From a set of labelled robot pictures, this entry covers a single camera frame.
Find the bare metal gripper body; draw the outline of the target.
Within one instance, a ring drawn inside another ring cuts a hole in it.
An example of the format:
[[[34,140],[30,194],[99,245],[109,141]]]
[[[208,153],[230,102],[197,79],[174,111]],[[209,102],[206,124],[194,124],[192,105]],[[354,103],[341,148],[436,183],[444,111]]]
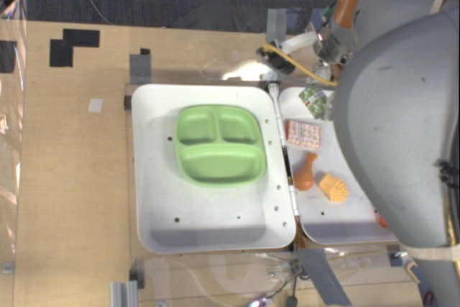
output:
[[[337,40],[330,24],[324,24],[317,35],[318,41],[313,46],[317,56],[313,72],[329,82],[337,82],[351,59],[351,50]]]

